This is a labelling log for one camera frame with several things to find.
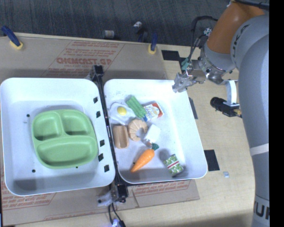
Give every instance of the cardboard sheet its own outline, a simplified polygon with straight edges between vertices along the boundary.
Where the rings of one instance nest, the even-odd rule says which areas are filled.
[[[0,37],[0,84],[11,77],[85,78],[93,65],[104,67],[104,82],[112,78],[166,78],[160,51],[149,54],[147,44],[16,35],[24,44],[19,51],[9,44],[7,37]],[[4,226],[107,212],[107,207],[98,207],[97,196],[107,193],[108,187],[27,197],[12,194],[4,182],[1,131],[0,164]],[[199,199],[194,180],[129,186],[128,192],[126,203],[118,203],[117,209]]]

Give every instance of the tan tabletop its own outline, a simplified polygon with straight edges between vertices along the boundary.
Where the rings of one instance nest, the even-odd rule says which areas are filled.
[[[189,47],[157,45],[161,50],[178,51],[180,57],[189,55]],[[193,59],[200,54],[195,50]],[[167,79],[174,79],[180,72],[177,61],[163,61]],[[227,79],[237,79],[234,71]],[[219,171],[209,171],[205,177],[196,179],[200,199],[144,207],[118,210],[117,214],[127,227],[249,227],[253,215],[255,196],[254,171],[249,153],[242,119],[229,118],[210,106],[213,97],[227,98],[226,87],[217,86],[210,81],[189,87],[188,95],[193,99],[198,119],[199,134],[204,150],[214,150]],[[36,223],[17,225],[17,227],[72,227],[72,226],[111,226],[108,212],[63,218]]]

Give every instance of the gray carpet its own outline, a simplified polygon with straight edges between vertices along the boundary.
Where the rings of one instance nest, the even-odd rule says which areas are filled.
[[[197,16],[219,18],[230,0],[0,0],[1,27],[15,32],[102,38],[114,30],[122,41],[138,41],[133,24],[141,21],[151,40],[159,44],[190,46],[190,24]],[[252,0],[269,3],[269,0]],[[214,22],[200,21],[201,34]]]

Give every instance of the green can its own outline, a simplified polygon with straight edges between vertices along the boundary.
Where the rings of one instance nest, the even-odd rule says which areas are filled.
[[[175,176],[180,172],[183,172],[184,170],[183,166],[178,161],[176,154],[173,154],[168,157],[166,160],[163,161],[163,163],[166,165],[171,176]]]

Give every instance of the fried egg toy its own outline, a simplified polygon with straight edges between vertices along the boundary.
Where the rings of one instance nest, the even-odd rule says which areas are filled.
[[[127,105],[120,103],[113,103],[109,109],[111,123],[120,123],[128,125],[128,123],[136,118],[133,110]]]

